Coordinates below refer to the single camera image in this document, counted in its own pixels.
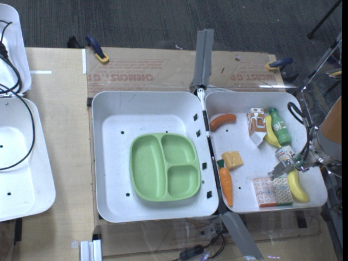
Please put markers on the yellow banana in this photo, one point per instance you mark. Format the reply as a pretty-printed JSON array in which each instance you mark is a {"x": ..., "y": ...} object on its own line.
[
  {"x": 296, "y": 187},
  {"x": 269, "y": 138}
]

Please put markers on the orange carrot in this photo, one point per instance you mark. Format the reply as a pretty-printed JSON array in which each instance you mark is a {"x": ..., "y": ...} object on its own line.
[{"x": 226, "y": 182}]

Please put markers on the orange and white carton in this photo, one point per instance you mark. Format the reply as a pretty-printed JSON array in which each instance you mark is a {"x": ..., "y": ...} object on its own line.
[{"x": 256, "y": 125}]

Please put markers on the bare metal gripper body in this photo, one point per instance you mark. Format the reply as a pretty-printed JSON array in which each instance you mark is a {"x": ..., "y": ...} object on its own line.
[{"x": 307, "y": 160}]

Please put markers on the orange packet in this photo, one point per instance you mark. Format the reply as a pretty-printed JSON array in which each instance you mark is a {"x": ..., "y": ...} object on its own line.
[{"x": 263, "y": 193}]

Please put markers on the green bottle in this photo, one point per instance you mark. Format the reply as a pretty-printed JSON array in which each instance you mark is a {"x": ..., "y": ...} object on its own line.
[{"x": 281, "y": 130}]

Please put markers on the orange sausage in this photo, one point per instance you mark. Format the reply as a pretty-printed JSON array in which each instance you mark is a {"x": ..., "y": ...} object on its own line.
[{"x": 221, "y": 120}]

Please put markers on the yellow cheese wedge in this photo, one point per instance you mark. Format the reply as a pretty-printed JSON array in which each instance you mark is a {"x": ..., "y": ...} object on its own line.
[{"x": 232, "y": 160}]

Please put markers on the green divided plate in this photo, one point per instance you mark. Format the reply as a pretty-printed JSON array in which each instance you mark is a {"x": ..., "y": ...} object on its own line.
[{"x": 148, "y": 167}]

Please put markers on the brown cardboard board red print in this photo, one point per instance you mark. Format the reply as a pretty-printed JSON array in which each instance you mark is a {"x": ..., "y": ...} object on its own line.
[{"x": 136, "y": 75}]

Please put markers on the small white printed can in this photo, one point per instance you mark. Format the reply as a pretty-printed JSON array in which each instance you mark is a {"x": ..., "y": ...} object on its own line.
[{"x": 284, "y": 152}]

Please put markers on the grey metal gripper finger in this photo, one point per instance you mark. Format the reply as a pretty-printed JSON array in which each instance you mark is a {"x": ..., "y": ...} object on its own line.
[
  {"x": 277, "y": 174},
  {"x": 286, "y": 165}
]

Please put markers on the green and yellow packet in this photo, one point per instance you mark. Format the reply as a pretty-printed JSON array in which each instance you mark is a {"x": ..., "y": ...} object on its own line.
[{"x": 283, "y": 192}]

